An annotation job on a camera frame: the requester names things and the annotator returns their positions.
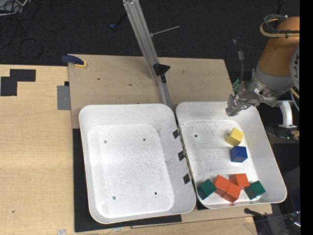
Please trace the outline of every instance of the white tray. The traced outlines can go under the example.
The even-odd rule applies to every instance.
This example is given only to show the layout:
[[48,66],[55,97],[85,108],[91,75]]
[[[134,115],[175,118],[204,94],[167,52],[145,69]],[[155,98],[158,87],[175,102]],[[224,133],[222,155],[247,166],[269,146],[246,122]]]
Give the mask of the white tray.
[[90,105],[79,114],[89,211],[108,224],[187,213],[196,204],[173,111],[164,104]]
[[[227,102],[184,102],[177,106],[186,154],[196,186],[206,179],[222,175],[246,173],[250,183],[259,180],[266,192],[250,200],[244,190],[233,204],[212,193],[198,200],[207,208],[217,209],[239,205],[280,203],[287,196],[286,186],[261,122],[258,110],[250,107],[234,117],[226,114]],[[239,144],[246,146],[248,158],[242,163],[230,160],[227,134],[233,128],[244,132]]]

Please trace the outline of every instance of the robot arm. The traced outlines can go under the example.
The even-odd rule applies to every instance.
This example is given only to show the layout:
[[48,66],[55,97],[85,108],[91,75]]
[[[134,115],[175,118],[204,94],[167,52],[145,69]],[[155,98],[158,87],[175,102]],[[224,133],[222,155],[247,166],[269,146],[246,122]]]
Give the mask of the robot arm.
[[[280,22],[277,28],[269,25],[273,21]],[[230,117],[251,106],[257,107],[260,103],[280,107],[284,113],[284,108],[278,101],[280,96],[293,87],[300,90],[300,18],[268,15],[264,18],[260,31],[269,40],[252,71],[251,81],[241,81],[235,95],[229,95],[226,113]]]

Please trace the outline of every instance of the blue object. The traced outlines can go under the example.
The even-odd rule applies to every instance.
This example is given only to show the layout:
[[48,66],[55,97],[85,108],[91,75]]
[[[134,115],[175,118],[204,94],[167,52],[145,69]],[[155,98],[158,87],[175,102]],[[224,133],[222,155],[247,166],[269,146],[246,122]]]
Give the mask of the blue object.
[[232,162],[242,163],[248,158],[245,146],[234,146],[230,150],[230,160]]
[[71,55],[63,55],[62,62],[71,63],[75,65],[83,65],[84,61],[78,57],[71,56]]

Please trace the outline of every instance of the red block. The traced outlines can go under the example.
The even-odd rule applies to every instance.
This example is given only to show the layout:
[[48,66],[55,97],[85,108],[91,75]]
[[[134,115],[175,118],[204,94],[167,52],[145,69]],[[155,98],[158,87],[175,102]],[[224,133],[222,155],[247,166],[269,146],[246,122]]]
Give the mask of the red block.
[[222,198],[226,199],[227,201],[231,203],[234,203],[239,198],[240,191],[241,191],[241,188],[238,185],[232,182],[229,182],[228,189],[226,193],[222,195]]
[[234,174],[229,178],[229,180],[230,182],[238,185],[241,188],[241,190],[244,190],[245,188],[250,186],[248,178],[245,173]]
[[213,184],[216,187],[216,191],[215,193],[217,193],[218,195],[222,196],[223,194],[226,193],[227,189],[228,189],[228,185],[229,185],[230,181],[221,176],[221,175],[217,175],[214,179],[213,179]]

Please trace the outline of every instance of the wooden table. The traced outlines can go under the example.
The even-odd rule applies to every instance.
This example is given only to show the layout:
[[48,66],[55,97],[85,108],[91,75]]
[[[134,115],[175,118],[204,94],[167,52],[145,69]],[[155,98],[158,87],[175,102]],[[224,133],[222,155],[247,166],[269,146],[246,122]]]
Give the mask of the wooden table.
[[[100,67],[99,62],[102,63],[105,59],[107,67],[111,69],[127,63],[130,70],[138,69],[137,75],[143,75],[143,80],[137,84],[138,77],[131,79],[131,75],[127,75],[124,70],[120,71],[124,80],[119,78],[118,83],[111,81],[110,76],[105,76],[104,79],[103,75],[97,74],[97,81],[115,84],[115,89],[111,87],[109,90],[110,96],[104,97],[111,100],[107,103],[119,100],[121,96],[114,93],[118,91],[120,94],[120,87],[136,87],[133,94],[129,91],[132,101],[149,100],[149,103],[155,103],[160,100],[157,84],[147,82],[150,78],[143,72],[147,69],[143,57],[81,57],[87,59],[90,70],[95,67],[101,69],[103,66]],[[171,66],[167,81],[173,108],[179,102],[188,100],[227,101],[231,83],[223,60],[160,58],[160,62]],[[89,79],[94,78],[89,76],[85,80],[76,79],[75,76],[80,77],[86,70],[73,70],[71,65],[0,65],[0,76],[9,76],[10,69],[36,70],[36,82],[18,82],[17,96],[0,97],[0,233],[56,235],[58,230],[62,234],[64,229],[66,235],[114,234],[112,229],[81,233],[74,231],[72,129],[75,125],[77,127],[79,108],[90,102],[78,102],[86,95],[89,98],[86,87],[85,93],[80,96],[77,94],[83,91],[83,81],[88,83]],[[71,111],[58,110],[57,107],[57,86],[64,85],[65,81],[69,81],[70,85],[72,114]],[[143,88],[145,97],[138,97],[137,93]],[[208,231],[210,234],[250,235],[255,232],[255,226],[251,215],[245,214],[243,209],[244,207],[233,207],[199,211],[195,208],[192,212],[183,214],[182,222],[178,224],[123,227],[121,231],[126,235],[208,234]],[[270,204],[253,205],[253,210],[272,213]]]

